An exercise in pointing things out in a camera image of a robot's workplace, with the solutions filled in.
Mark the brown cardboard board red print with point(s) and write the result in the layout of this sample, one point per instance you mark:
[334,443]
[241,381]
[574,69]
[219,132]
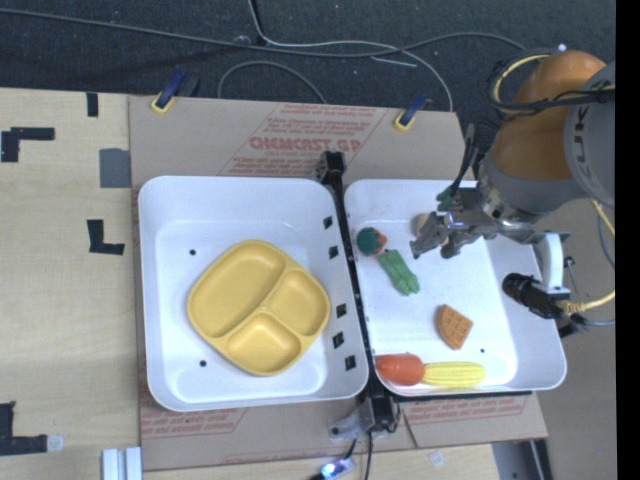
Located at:
[210,138]

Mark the yellow toy corn cob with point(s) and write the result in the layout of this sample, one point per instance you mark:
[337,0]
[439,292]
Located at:
[455,374]

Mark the yellow divided plate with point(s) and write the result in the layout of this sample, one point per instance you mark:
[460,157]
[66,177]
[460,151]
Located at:
[235,288]

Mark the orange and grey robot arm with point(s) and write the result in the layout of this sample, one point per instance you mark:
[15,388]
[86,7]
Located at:
[537,133]

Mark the thin black rod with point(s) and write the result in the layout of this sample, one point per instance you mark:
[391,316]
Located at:
[356,288]

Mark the green toy asparagus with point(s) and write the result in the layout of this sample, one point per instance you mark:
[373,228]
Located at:
[400,273]

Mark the red and green toy strawberry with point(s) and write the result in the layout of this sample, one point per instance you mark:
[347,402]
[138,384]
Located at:
[370,242]

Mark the black cylinder on white bracket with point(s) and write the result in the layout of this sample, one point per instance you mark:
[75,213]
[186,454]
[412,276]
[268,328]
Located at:
[530,293]

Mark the beige round toy food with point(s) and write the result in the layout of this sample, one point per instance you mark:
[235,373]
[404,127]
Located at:
[419,224]

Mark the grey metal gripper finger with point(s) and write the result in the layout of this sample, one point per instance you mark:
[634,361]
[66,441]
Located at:
[431,234]
[456,245]

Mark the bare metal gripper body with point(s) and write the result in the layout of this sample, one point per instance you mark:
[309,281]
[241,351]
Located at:
[475,213]

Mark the white plastic tray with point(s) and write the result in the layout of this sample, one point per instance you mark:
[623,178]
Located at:
[465,288]
[170,308]

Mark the orange toy waffle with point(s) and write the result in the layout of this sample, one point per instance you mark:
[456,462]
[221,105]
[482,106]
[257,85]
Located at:
[452,327]

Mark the orange toy sausage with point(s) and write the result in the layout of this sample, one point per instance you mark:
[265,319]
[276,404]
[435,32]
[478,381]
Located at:
[400,369]

